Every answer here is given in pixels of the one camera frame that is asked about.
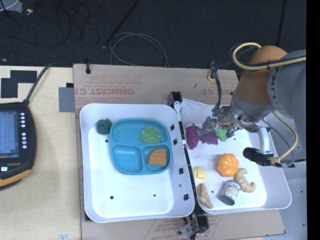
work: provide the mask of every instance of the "cardboard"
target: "cardboard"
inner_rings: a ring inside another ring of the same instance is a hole
[[[90,74],[86,69],[86,64],[73,65],[82,239],[178,239],[177,228],[184,225],[182,218],[110,223],[86,220],[79,113],[89,103],[164,104],[172,91],[181,92],[185,99],[214,105],[218,101],[218,91],[216,83],[207,78],[209,70],[95,64],[90,65]],[[221,105],[229,105],[230,93],[238,84],[237,76],[232,70],[219,70],[218,73]],[[285,233],[278,210],[210,214],[208,219],[210,228],[196,239],[243,239]]]

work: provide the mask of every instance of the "white cable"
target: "white cable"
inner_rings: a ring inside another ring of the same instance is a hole
[[[15,6],[19,1],[20,1],[20,0],[16,0],[13,4],[9,5],[8,7],[4,8],[4,9],[0,9],[0,12],[3,12],[5,9],[7,10],[7,9]]]

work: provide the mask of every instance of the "purple grapes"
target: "purple grapes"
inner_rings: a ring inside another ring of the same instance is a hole
[[[185,129],[186,143],[188,144],[188,146],[191,150],[193,150],[198,145],[198,141],[199,141],[198,130],[199,129],[200,128],[196,125],[188,126]]]
[[[202,143],[218,145],[218,137],[214,131],[210,131],[201,137]]]

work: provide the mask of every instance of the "yellow cable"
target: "yellow cable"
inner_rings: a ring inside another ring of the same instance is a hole
[[[285,65],[289,65],[289,64],[294,64],[294,63],[299,63],[299,62],[305,62],[306,56],[301,57],[301,58],[295,58],[292,60],[288,60],[288,61],[283,61],[283,62],[278,62],[278,63],[269,63],[268,65],[262,65],[262,66],[247,66],[247,65],[243,65],[241,64],[237,58],[236,58],[236,54],[237,52],[242,49],[243,47],[246,46],[256,46],[258,48],[261,48],[261,45],[255,42],[246,42],[243,44],[240,44],[232,53],[232,59],[233,62],[240,68],[244,69],[244,70],[251,70],[251,71],[257,71],[257,70],[266,70],[269,68],[276,68],[276,67],[280,67],[280,66],[285,66]]]
[[[272,163],[274,164],[275,162],[278,162],[280,161],[281,159],[283,159],[285,156],[287,156],[294,148],[295,146],[297,145],[298,143],[298,134],[297,132],[289,125],[287,124],[284,120],[282,120],[275,112],[272,112],[274,114],[274,116],[276,118],[278,118],[286,127],[288,127],[294,134],[294,143],[292,144],[292,146],[281,156],[279,157],[267,157],[267,159]]]

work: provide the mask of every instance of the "white tray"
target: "white tray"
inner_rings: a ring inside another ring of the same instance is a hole
[[[181,119],[186,130],[188,126],[195,124],[199,128],[208,116],[212,115],[212,105],[187,105],[181,109]],[[270,151],[276,156],[276,150],[269,135]],[[261,166],[246,159],[243,150],[247,147],[260,149],[260,140],[257,133],[249,133],[242,129],[234,133],[234,136],[226,141],[218,140],[218,145],[198,142],[194,149],[188,149],[188,155],[192,167],[201,166],[205,169],[207,178],[204,181],[196,181],[196,186],[204,183],[208,196],[213,204],[209,209],[200,203],[200,206],[208,214],[227,214],[246,211],[284,209],[291,204],[291,192],[282,168],[274,166]],[[255,182],[256,189],[252,193],[240,191],[234,205],[224,204],[219,200],[225,183],[233,180],[233,177],[224,177],[217,170],[218,160],[223,153],[234,154],[239,161],[239,168],[245,168],[248,174],[245,178],[248,182]]]
[[[98,134],[96,123],[100,119],[114,123],[132,118],[157,120],[168,130],[172,141],[172,163],[164,172],[129,175],[114,166],[110,143],[106,142],[110,134]],[[185,217],[193,212],[195,199],[178,115],[173,108],[164,104],[92,103],[82,108],[80,127],[84,208],[90,219],[107,223]]]

